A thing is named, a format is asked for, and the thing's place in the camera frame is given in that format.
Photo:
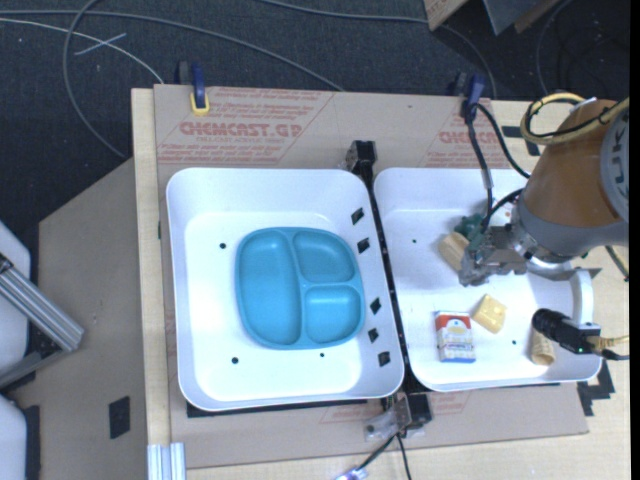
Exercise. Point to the green broccoli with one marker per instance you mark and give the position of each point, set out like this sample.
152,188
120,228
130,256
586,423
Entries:
466,225

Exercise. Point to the red and white carton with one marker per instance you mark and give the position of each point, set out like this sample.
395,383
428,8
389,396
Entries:
455,335

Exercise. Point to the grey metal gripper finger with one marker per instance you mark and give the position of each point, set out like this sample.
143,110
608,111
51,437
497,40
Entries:
469,270
491,271

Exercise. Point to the white plastic tray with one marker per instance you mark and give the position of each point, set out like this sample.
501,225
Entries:
430,288
210,288

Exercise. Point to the tan ice cream cone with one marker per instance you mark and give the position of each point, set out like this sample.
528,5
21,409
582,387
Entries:
541,352

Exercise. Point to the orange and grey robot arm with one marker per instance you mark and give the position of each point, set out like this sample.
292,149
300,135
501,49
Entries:
565,188

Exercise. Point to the thin black rod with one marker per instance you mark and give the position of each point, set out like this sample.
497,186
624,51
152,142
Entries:
387,268

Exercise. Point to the yellow cheese wedge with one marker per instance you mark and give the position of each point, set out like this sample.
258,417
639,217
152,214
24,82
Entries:
490,313

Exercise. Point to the pale yellow bread piece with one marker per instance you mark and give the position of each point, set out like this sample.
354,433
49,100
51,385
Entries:
451,250

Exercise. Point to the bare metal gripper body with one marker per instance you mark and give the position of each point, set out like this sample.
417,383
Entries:
502,248

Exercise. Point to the brown cardboard board red print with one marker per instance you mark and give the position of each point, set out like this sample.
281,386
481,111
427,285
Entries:
400,128

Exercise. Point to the black cylinder on white bracket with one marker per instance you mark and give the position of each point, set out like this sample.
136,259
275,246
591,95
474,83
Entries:
560,329

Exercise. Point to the blue divided plate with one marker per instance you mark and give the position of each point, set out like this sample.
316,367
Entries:
280,288

